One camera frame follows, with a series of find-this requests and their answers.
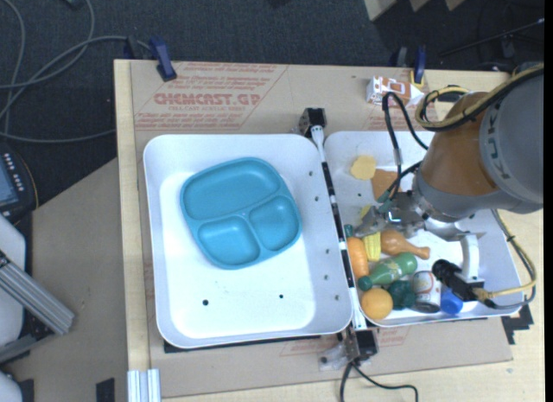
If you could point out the green broccoli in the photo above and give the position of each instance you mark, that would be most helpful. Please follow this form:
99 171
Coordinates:
402 294

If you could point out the black cylinder on white bracket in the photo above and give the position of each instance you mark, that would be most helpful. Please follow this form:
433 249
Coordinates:
453 277

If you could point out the blue divided plate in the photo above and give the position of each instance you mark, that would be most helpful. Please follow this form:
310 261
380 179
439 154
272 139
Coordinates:
237 201

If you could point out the orange carrot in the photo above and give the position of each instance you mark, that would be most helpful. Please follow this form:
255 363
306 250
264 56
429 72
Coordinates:
358 257

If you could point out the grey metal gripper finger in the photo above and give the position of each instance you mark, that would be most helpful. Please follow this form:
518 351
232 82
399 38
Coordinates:
367 228
375 214

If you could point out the blue bottle cap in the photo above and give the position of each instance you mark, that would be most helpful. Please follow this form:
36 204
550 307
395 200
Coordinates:
451 303

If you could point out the white and orange carton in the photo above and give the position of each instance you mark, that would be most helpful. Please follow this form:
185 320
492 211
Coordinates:
391 89

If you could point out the yellow corn cob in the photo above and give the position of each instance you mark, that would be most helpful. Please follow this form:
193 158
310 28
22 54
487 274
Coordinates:
372 246

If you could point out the white can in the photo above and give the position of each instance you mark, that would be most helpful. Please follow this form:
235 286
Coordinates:
427 290

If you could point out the orange fruit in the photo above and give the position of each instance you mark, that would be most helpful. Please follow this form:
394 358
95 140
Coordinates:
376 304

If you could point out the brown cardboard board red print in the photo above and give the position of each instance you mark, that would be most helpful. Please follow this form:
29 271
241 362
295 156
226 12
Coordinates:
216 89

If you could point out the brown chicken drumstick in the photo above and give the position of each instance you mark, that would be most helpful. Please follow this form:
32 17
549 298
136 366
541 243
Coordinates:
397 242

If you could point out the yellow biscuit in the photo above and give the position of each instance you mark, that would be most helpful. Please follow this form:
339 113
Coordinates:
363 167

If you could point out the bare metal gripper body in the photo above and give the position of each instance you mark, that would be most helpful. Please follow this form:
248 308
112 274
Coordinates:
404 214

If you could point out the thin black and white rod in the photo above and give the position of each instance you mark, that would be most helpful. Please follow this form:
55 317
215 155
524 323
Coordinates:
329 184

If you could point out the green bottle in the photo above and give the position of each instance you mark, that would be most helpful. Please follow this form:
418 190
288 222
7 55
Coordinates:
391 268

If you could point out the orange pizza slice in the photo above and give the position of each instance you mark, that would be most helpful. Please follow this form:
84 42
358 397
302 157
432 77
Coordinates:
382 182

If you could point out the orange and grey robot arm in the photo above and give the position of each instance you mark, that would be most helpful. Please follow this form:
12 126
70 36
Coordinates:
497 149

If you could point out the white plastic tray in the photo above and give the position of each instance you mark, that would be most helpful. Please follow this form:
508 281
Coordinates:
242 305
488 270

